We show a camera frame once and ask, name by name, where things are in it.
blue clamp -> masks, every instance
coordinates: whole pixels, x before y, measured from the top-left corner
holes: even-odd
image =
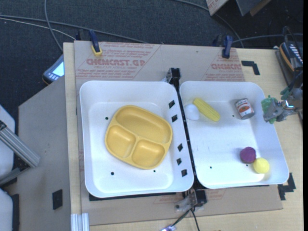
[[[231,49],[231,45],[233,43],[233,37],[226,36],[223,43],[224,43],[225,48],[222,50],[222,57],[223,58],[230,58],[230,49]]]
[[[90,39],[92,41],[91,48],[92,48],[92,51],[93,51],[94,55],[95,56],[101,56],[103,51],[102,51],[102,49],[101,49],[101,47],[100,47],[100,45],[98,43],[98,39],[97,39],[97,37],[95,35],[95,32],[93,30],[90,30],[89,31],[89,35],[90,35]]]

purple ball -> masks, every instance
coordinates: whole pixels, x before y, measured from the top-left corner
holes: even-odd
[[[246,147],[241,150],[240,157],[241,157],[241,160],[246,164],[253,163],[257,157],[256,151],[252,147]]]

can label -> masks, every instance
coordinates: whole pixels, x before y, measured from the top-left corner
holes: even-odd
[[[237,111],[239,112],[241,118],[244,119],[248,119],[250,117],[252,117],[255,112],[253,110],[253,108],[251,107],[250,102],[248,101],[247,98],[243,98],[238,100],[235,103],[235,106],[237,108]]]

wooden table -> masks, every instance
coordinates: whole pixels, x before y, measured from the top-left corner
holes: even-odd
[[[279,98],[286,86],[275,50],[237,49],[240,60],[254,61],[261,75],[254,75],[251,67],[243,67],[246,81],[258,84],[265,95]],[[71,213],[81,214],[80,178],[76,118],[76,87],[74,71],[74,45],[64,44],[65,94],[67,112],[69,173],[71,193]],[[289,171],[292,173],[296,189],[286,194],[283,209],[254,213],[228,214],[197,217],[202,231],[289,231],[304,230],[303,215],[303,129],[297,115],[274,124]],[[91,231],[159,231],[175,220],[143,221],[122,224],[91,226]],[[193,218],[184,218],[177,230],[197,230]]]

black floor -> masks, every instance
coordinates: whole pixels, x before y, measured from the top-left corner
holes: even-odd
[[[206,7],[205,0],[184,1]],[[241,16],[235,0],[216,13],[219,17],[174,0],[47,0],[47,12],[54,22],[134,39],[98,33],[99,41],[210,46],[218,34],[238,40],[234,31],[241,39],[280,35],[284,26],[303,33],[303,0],[272,0],[253,17],[249,13]],[[0,0],[0,17],[4,15],[45,20],[44,0]],[[16,20],[47,26],[45,22]],[[78,32],[71,26],[52,27],[72,37]],[[55,36],[60,45],[73,42],[63,34],[55,32]],[[282,41],[276,37],[242,43],[245,48],[271,49]],[[239,42],[233,46],[242,47]],[[46,87],[42,74],[62,52],[48,29],[1,18],[0,49],[0,104],[17,121],[18,106]]]

